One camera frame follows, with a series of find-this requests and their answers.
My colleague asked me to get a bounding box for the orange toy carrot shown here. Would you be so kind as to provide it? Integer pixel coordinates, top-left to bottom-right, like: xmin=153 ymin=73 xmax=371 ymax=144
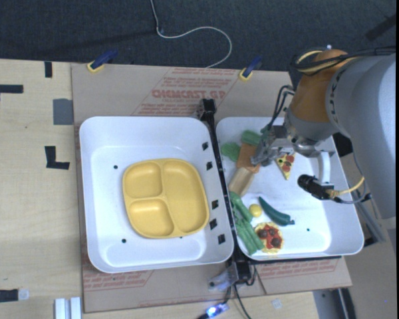
xmin=235 ymin=144 xmax=262 ymax=174

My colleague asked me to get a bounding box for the yellow divided plate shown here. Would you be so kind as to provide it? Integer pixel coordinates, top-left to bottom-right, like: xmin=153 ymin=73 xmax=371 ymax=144
xmin=122 ymin=158 xmax=211 ymax=240

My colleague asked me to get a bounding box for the black block with thin wires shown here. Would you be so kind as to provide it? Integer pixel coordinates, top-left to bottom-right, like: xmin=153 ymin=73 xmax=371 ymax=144
xmin=225 ymin=257 xmax=254 ymax=286
xmin=195 ymin=98 xmax=218 ymax=123

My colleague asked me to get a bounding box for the toy pizza slice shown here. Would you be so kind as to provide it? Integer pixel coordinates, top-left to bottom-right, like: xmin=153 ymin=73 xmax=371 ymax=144
xmin=275 ymin=153 xmax=297 ymax=181

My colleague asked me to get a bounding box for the brown cardboard board, red print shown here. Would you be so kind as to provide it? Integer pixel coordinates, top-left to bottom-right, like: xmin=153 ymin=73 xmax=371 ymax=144
xmin=70 ymin=63 xmax=354 ymax=314

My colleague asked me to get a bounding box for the black cylinder on white bracket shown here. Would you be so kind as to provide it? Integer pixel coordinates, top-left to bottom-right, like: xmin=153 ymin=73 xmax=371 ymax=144
xmin=297 ymin=151 xmax=335 ymax=201

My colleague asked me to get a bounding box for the toy spaghetti with meatballs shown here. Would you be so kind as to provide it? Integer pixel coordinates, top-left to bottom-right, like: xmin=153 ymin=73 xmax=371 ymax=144
xmin=253 ymin=221 xmax=285 ymax=254

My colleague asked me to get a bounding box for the green toy broccoli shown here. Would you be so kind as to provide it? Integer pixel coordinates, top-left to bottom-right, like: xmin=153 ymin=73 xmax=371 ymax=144
xmin=220 ymin=142 xmax=242 ymax=162

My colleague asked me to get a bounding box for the white plastic tray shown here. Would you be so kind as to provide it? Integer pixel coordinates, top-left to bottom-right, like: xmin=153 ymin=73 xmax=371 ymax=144
xmin=78 ymin=116 xmax=235 ymax=274
xmin=215 ymin=116 xmax=366 ymax=262

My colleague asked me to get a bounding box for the green toy vegetable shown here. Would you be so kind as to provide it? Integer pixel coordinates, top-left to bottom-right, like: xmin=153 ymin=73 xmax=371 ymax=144
xmin=241 ymin=130 xmax=263 ymax=146

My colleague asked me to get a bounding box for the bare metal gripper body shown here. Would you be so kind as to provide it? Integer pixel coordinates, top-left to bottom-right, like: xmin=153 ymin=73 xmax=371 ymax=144
xmin=254 ymin=124 xmax=324 ymax=164

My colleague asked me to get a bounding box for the green toy asparagus bunch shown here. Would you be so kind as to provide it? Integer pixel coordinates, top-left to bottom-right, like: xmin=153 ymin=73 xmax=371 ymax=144
xmin=228 ymin=191 xmax=266 ymax=256

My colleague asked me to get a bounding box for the dark green toy pepper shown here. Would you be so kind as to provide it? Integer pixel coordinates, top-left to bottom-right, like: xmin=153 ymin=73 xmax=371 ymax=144
xmin=257 ymin=196 xmax=296 ymax=227

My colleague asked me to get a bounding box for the tan toy bread roll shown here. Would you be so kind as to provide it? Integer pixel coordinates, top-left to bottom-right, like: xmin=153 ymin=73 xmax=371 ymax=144
xmin=227 ymin=166 xmax=255 ymax=197

